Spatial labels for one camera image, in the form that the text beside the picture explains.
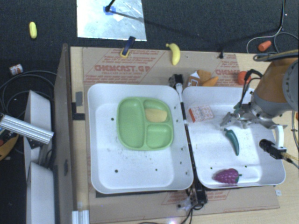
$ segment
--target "green plate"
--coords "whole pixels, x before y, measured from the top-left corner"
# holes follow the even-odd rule
[[[167,112],[164,122],[150,122],[145,109],[159,109]],[[173,140],[173,123],[170,109],[159,99],[129,97],[123,99],[117,108],[117,134],[123,146],[134,150],[160,150]]]

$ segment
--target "red tomato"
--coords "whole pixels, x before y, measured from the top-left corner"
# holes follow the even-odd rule
[[[240,85],[244,85],[244,78],[245,78],[245,75],[246,75],[247,71],[240,71],[239,74],[238,74],[238,84]],[[248,82],[251,80],[251,76],[247,79],[247,82],[246,84],[248,84]]]

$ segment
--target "yellow toy banana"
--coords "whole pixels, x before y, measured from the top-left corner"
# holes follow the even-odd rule
[[[180,51],[178,45],[175,43],[171,43],[171,44],[167,43],[166,47],[169,47],[170,50],[172,50],[172,64],[176,65],[181,58],[181,51]]]

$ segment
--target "white tray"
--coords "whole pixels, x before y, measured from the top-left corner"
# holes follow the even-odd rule
[[[170,108],[174,137],[159,151],[125,148],[116,128],[117,106],[127,97],[149,97]],[[104,194],[183,190],[191,186],[193,172],[177,92],[169,86],[95,84],[88,91],[91,180]]]
[[[183,92],[197,174],[200,182],[211,189],[275,185],[285,180],[282,161],[275,160],[259,146],[262,139],[275,141],[272,130],[260,124],[252,124],[248,129],[242,129],[240,123],[229,126],[227,129],[232,129],[239,140],[239,156],[235,155],[232,144],[220,130],[222,118],[227,112],[233,112],[241,93],[241,88],[231,87],[188,87]],[[247,92],[244,103],[249,101]],[[210,106],[214,118],[193,123],[188,110],[199,105]],[[242,174],[237,185],[212,179],[215,173],[228,168]]]

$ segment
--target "tin can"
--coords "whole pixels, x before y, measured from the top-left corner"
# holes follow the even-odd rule
[[[21,64],[17,64],[9,67],[10,74],[13,76],[23,73],[23,67]]]

